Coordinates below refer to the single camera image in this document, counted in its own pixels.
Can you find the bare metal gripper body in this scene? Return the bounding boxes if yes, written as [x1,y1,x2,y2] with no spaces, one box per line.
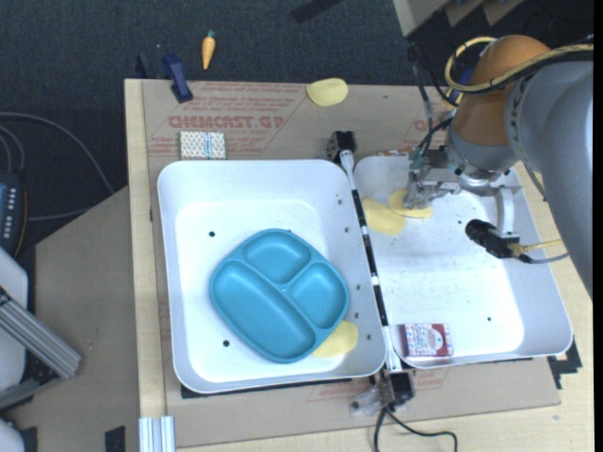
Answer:
[412,148,509,198]

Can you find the yellow round crisp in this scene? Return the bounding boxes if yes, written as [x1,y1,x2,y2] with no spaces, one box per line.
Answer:
[310,319,360,360]
[361,197,408,237]
[305,77,350,108]
[388,187,433,220]

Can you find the thin black and white rod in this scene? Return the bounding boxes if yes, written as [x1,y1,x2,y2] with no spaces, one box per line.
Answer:
[339,149,398,372]

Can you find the white plastic tray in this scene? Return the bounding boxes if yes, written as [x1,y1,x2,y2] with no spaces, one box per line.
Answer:
[156,158,388,395]
[352,153,575,371]

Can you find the red and white carton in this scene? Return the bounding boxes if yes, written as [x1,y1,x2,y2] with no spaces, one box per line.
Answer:
[399,322,455,359]

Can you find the blue divided plate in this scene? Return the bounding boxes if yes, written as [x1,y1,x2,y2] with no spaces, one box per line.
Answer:
[208,228,351,365]

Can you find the brown cardboard board red print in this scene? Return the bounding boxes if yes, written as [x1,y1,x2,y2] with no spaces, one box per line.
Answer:
[140,79,562,447]

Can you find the white patterned packet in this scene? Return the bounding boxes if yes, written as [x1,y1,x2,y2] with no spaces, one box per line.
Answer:
[178,130,227,161]

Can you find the orange toy carrot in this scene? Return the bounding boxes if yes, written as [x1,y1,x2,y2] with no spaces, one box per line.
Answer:
[202,29,217,72]

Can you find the black cylinder on white bracket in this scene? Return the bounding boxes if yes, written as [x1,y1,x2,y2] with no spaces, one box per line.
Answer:
[464,189,522,260]

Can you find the black block with thin wires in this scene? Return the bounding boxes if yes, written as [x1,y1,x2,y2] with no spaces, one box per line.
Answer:
[324,130,357,162]
[376,369,416,412]

